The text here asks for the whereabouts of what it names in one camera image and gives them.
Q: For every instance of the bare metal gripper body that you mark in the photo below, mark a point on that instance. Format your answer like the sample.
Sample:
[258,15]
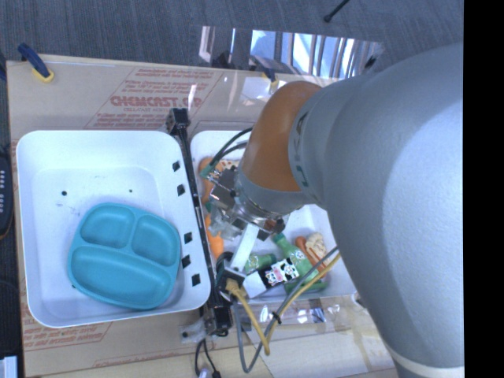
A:
[226,195]

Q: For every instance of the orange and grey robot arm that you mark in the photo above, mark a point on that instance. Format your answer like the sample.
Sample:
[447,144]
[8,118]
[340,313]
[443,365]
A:
[386,195]

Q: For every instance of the thin black and white rod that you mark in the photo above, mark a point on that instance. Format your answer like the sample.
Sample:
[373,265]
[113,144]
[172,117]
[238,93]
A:
[191,175]

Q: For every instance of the orange carrot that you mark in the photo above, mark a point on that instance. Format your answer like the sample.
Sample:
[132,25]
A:
[215,245]

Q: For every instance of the white plastic tray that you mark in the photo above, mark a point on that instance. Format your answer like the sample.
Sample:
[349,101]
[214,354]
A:
[212,142]
[98,164]

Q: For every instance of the small green bottle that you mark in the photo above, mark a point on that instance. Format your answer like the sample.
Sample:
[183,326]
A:
[258,261]

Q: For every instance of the white carton with cow print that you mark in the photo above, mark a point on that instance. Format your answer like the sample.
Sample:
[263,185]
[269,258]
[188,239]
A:
[271,276]

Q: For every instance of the large green bottle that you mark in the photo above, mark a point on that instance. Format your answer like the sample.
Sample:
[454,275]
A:
[301,260]

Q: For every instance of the beige biscuit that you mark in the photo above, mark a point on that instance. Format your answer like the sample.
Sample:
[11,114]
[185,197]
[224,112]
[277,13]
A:
[316,244]

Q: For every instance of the orange sausage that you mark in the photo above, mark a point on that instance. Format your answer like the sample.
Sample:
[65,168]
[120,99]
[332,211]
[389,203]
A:
[311,256]

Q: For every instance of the blue divided plate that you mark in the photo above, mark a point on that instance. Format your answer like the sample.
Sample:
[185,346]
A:
[122,258]

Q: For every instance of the brown cardboard board, red print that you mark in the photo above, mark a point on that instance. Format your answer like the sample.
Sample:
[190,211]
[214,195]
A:
[98,93]

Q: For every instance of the black cylinder on white bracket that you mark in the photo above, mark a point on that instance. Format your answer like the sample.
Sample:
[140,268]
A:
[245,246]

